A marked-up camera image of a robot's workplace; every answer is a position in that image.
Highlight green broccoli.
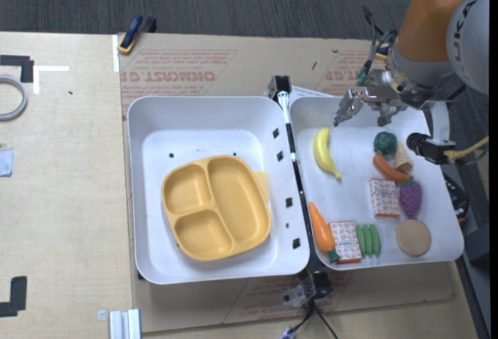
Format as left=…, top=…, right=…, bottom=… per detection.
left=373, top=131, right=399, bottom=156

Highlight small orange carrot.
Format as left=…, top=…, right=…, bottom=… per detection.
left=372, top=154, right=412, bottom=184

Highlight white tape roll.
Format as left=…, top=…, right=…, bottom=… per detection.
left=0, top=74, right=30, bottom=122

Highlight large orange carrot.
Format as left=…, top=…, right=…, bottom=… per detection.
left=307, top=201, right=341, bottom=264

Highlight tan ice cream cone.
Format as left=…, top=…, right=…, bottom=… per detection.
left=392, top=140, right=415, bottom=175

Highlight thin black and white rod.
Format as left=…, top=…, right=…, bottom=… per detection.
left=277, top=91, right=319, bottom=277

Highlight yellow divided plate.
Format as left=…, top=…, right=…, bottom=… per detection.
left=160, top=154, right=273, bottom=262

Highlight black block with thin wires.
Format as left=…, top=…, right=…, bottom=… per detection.
left=267, top=75, right=293, bottom=100
left=281, top=270, right=335, bottom=308

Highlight yellow banana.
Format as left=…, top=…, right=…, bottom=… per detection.
left=312, top=127, right=343, bottom=180

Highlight purple grapes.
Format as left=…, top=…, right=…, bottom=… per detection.
left=398, top=176, right=423, bottom=220

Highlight green pea pods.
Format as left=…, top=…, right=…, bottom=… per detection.
left=354, top=223, right=382, bottom=258

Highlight orange and white carton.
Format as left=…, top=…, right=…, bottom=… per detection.
left=367, top=177, right=402, bottom=218
left=328, top=220, right=364, bottom=265

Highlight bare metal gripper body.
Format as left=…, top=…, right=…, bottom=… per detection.
left=359, top=68, right=410, bottom=116

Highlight black cylinder on white bracket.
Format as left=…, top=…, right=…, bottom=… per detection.
left=405, top=99, right=458, bottom=166

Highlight white plastic tray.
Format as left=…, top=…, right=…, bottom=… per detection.
left=126, top=95, right=311, bottom=286
left=288, top=95, right=465, bottom=272

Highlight tan round biscuit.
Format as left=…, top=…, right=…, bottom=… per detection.
left=395, top=218, right=432, bottom=257

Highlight brown cardboard board red print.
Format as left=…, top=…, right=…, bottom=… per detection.
left=117, top=32, right=457, bottom=335

